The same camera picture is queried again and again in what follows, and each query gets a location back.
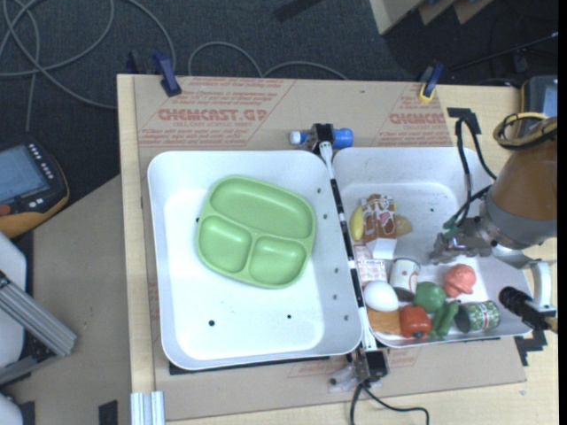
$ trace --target blue clamp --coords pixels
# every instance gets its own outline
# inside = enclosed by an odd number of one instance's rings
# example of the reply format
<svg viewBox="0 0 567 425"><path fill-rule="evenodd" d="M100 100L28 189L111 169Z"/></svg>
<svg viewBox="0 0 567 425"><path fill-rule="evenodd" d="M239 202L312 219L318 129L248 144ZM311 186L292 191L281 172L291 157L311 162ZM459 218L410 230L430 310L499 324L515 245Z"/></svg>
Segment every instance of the blue clamp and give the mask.
<svg viewBox="0 0 567 425"><path fill-rule="evenodd" d="M422 76L422 81L425 83L419 90L419 95L417 96L419 100L425 104L430 103L435 95L435 87L439 81L441 74L443 73L443 65L438 61L435 62L433 67L428 67Z"/></svg>
<svg viewBox="0 0 567 425"><path fill-rule="evenodd" d="M156 50L151 56L156 71L163 76L161 86L169 97L181 94L181 87L175 79L173 62L171 58L162 50Z"/></svg>

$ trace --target egg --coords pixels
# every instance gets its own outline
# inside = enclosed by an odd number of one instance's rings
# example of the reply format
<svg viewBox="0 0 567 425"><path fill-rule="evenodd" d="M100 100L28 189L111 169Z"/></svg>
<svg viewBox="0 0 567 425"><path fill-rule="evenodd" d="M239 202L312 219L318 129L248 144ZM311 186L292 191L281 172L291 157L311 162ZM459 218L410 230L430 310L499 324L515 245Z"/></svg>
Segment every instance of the egg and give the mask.
<svg viewBox="0 0 567 425"><path fill-rule="evenodd" d="M374 280L369 282L364 291L364 302L370 308L379 312L393 312L398 310L400 301L393 286L383 280Z"/></svg>

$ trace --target handheld device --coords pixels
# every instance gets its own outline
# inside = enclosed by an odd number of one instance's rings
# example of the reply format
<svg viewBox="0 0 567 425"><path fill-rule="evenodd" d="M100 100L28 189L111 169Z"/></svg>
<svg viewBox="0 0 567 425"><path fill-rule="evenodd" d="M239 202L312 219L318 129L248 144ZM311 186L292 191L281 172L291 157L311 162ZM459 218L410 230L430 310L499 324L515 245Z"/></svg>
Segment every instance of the handheld device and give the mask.
<svg viewBox="0 0 567 425"><path fill-rule="evenodd" d="M26 233L57 213L69 199L57 161L31 135L0 143L0 231Z"/></svg>

